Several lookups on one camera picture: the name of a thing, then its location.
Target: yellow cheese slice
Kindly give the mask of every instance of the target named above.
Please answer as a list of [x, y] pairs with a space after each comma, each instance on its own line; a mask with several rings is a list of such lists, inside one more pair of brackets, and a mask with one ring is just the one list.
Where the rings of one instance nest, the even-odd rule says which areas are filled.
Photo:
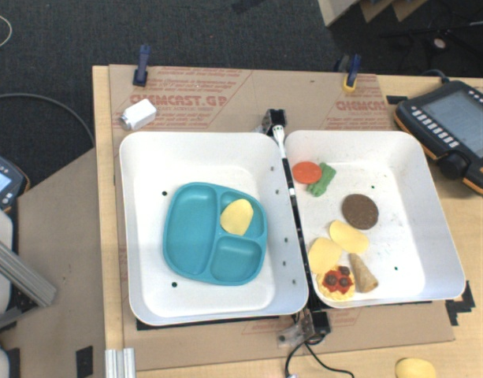
[[254, 210], [245, 198], [231, 202], [220, 215], [220, 226], [230, 234], [244, 235], [250, 227]]
[[330, 224], [329, 234], [335, 243], [350, 254], [361, 254], [369, 246], [367, 236], [343, 221], [333, 221]]
[[396, 363], [397, 378], [437, 378], [433, 365], [421, 358], [403, 358]]
[[327, 238], [316, 238], [308, 252], [311, 272], [324, 274], [332, 269], [341, 256], [343, 250], [337, 244]]

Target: teal divided plate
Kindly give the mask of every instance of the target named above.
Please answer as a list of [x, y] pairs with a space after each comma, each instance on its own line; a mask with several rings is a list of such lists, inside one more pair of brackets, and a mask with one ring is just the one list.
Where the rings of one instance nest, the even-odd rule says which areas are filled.
[[[230, 203], [245, 198], [254, 210], [244, 235], [220, 226]], [[187, 183], [176, 191], [164, 227], [163, 253], [176, 273], [194, 280], [237, 286], [253, 280], [266, 255], [267, 219], [261, 204], [241, 191], [211, 183]]]

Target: wooden table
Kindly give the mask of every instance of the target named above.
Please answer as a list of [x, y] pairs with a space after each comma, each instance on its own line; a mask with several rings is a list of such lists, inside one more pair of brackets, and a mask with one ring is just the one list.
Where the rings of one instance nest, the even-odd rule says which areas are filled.
[[[106, 349], [121, 350], [124, 348], [124, 333], [117, 248], [116, 193], [113, 185], [110, 72], [106, 66], [95, 66], [92, 74]], [[438, 77], [379, 76], [378, 81], [384, 96], [415, 96], [440, 85]], [[483, 79], [463, 81], [483, 88]], [[431, 171], [466, 278], [470, 282], [475, 308], [471, 313], [459, 314], [459, 326], [454, 328], [453, 342], [321, 355], [327, 365], [348, 369], [356, 378], [395, 376], [395, 363], [406, 357], [431, 361], [439, 377], [483, 377], [483, 198], [460, 183], [446, 180], [437, 167], [431, 166]], [[138, 377], [277, 378], [284, 376], [284, 363], [284, 358], [231, 362], [139, 372]], [[302, 378], [345, 376], [325, 371], [310, 355], [293, 358], [290, 371]]]

